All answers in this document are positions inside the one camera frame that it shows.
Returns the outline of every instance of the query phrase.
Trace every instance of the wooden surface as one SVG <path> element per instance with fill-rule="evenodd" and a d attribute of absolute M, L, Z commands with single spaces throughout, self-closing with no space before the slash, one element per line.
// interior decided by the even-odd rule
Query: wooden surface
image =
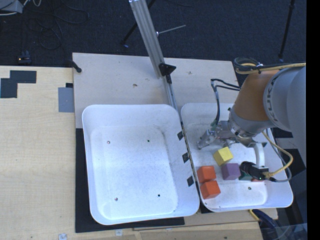
<path fill-rule="evenodd" d="M 58 103 L 58 88 L 73 82 L 74 69 L 0 66 L 0 78 L 9 78 L 10 70 L 37 75 L 36 84 L 18 84 L 17 98 L 0 98 L 1 239 L 263 239 L 246 210 L 195 214 L 183 227 L 127 228 L 122 236 L 116 230 L 75 233 L 75 113 L 59 112 Z M 265 212 L 277 217 L 275 209 Z"/>

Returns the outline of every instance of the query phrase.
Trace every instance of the orange block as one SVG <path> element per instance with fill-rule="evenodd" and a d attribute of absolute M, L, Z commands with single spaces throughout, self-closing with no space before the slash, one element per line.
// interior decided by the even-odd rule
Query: orange block
<path fill-rule="evenodd" d="M 213 166 L 201 166 L 197 171 L 196 174 L 198 176 L 199 183 L 205 183 L 211 180 L 214 180 L 216 176 L 216 170 Z"/>
<path fill-rule="evenodd" d="M 215 198 L 221 193 L 220 187 L 216 180 L 207 181 L 200 186 L 203 199 Z"/>

